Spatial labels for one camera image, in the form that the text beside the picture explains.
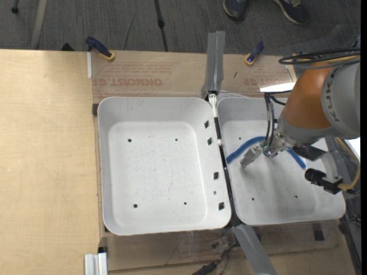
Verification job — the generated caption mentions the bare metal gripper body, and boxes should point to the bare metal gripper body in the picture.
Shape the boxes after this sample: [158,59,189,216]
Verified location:
[259,133,290,158]

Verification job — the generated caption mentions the thin black and white rod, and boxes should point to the thin black and white rod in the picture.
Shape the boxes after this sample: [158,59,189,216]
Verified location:
[208,93,237,226]

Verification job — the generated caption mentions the white plastic tray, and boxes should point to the white plastic tray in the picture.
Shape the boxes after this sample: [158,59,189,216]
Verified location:
[97,96,232,237]
[216,97,347,227]

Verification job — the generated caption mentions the brown cardboard board red print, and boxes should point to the brown cardboard board red print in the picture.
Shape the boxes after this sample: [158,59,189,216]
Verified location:
[91,49,348,272]

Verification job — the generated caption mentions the person's foot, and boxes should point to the person's foot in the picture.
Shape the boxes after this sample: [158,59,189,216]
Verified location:
[263,0,311,26]
[222,0,253,21]

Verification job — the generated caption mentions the blue cable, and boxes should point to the blue cable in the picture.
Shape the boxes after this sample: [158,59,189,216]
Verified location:
[225,136,307,170]

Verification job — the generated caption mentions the black cylinder on white bracket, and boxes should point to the black cylinder on white bracket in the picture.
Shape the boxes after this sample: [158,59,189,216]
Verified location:
[304,152,344,195]

